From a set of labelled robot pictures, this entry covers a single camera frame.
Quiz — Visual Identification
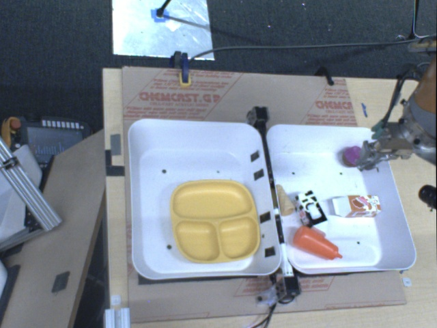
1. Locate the brown cardboard board red print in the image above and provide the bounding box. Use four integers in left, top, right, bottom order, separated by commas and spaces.
122, 66, 408, 324

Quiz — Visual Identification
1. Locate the orange bottle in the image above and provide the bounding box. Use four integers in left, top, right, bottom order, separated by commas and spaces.
292, 225, 343, 261

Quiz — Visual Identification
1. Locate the thin black and white rod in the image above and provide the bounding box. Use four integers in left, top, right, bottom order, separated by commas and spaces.
259, 121, 295, 280

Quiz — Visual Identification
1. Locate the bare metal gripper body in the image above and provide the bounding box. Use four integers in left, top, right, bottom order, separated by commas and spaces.
374, 122, 437, 165

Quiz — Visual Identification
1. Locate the yellow divided plate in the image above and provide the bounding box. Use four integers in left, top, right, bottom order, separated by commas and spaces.
169, 179, 262, 263

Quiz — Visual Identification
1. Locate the purple doughnut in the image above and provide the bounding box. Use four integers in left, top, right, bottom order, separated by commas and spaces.
342, 146, 363, 168

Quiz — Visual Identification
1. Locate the black and white carton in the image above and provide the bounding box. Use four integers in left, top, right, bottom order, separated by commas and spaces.
294, 189, 329, 228

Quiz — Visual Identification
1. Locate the white plastic tray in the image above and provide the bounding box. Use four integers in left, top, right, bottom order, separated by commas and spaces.
265, 124, 418, 275
128, 118, 283, 281

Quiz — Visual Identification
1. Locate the brown and white carton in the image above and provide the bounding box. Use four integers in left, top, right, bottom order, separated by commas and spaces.
330, 194, 382, 219

